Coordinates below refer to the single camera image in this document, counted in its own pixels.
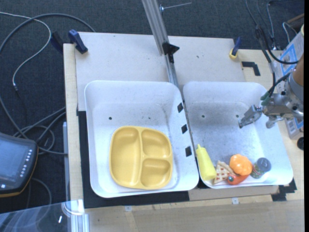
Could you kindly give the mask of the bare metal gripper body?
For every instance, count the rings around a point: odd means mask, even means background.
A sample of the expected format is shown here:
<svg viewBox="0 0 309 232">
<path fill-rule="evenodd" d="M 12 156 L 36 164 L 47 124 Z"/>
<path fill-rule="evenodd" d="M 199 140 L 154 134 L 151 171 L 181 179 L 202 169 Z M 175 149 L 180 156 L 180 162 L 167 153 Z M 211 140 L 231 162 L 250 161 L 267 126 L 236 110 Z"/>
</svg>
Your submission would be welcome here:
<svg viewBox="0 0 309 232">
<path fill-rule="evenodd" d="M 266 92 L 261 97 L 262 112 L 268 117 L 279 116 L 286 119 L 304 117 L 304 92 L 284 90 L 270 96 Z"/>
</svg>

